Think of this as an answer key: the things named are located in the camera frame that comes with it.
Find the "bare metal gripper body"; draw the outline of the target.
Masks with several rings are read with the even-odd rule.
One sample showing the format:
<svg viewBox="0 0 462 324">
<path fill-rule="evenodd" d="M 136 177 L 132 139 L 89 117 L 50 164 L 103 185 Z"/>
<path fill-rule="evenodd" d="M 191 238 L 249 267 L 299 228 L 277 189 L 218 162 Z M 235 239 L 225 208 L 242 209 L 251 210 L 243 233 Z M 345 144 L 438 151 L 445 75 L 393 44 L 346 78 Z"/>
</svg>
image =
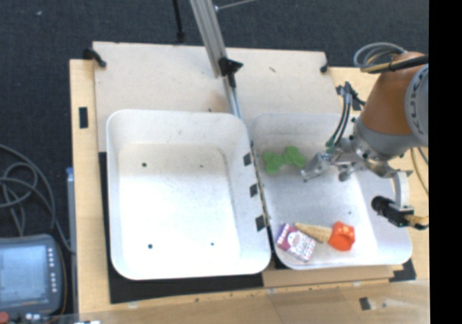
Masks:
<svg viewBox="0 0 462 324">
<path fill-rule="evenodd" d="M 356 171 L 370 171 L 380 178 L 392 178 L 402 172 L 410 176 L 412 170 L 400 170 L 389 165 L 389 158 L 375 151 L 362 139 L 342 138 L 330 148 L 330 162 L 339 165 L 355 163 Z"/>
</svg>

